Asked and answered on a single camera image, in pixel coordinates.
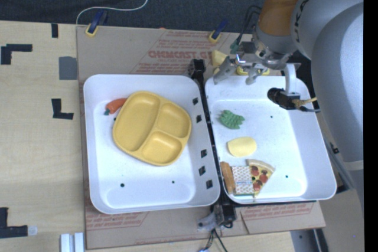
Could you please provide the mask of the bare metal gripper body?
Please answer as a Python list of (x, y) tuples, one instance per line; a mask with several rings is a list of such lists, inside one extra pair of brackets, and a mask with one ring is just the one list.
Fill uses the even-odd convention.
[(283, 70), (292, 55), (292, 43), (265, 45), (261, 41), (243, 41), (235, 45), (234, 53), (239, 66)]

